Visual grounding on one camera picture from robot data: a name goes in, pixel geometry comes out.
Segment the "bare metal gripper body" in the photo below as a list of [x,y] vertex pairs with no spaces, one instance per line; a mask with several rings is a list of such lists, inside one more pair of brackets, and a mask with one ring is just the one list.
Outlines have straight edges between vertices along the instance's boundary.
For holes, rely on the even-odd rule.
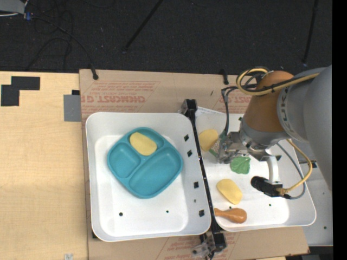
[[242,140],[240,132],[223,131],[220,134],[218,144],[218,162],[220,164],[230,164],[236,157],[247,157],[255,152],[249,143]]

